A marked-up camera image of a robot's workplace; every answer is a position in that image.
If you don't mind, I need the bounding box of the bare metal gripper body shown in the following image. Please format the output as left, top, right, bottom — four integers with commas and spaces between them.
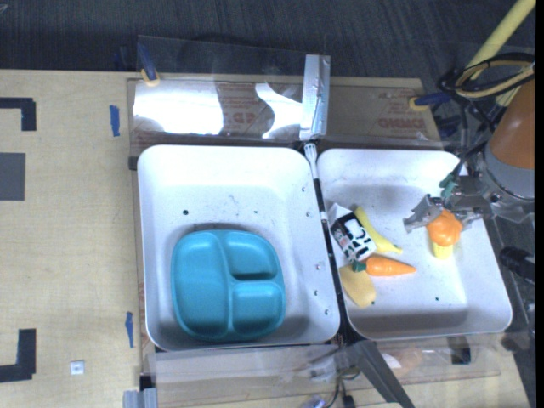
441, 175, 536, 225

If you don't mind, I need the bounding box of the yellow banana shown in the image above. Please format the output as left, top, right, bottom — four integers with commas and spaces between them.
354, 205, 405, 256

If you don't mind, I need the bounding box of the orange carrot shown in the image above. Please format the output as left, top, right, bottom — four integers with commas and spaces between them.
351, 254, 418, 278

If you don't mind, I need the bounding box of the white and black milk carton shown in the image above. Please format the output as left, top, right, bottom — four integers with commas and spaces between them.
329, 203, 378, 264

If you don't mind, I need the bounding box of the white plastic tray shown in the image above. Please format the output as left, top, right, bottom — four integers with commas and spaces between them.
136, 144, 342, 353
316, 148, 514, 342

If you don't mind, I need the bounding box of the yellow oval toy food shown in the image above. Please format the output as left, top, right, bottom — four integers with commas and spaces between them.
338, 264, 377, 310

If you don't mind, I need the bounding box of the yellow pole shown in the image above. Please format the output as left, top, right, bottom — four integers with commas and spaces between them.
464, 0, 536, 106

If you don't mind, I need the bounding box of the blue divided plate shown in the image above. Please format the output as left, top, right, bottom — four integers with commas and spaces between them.
170, 229, 287, 343

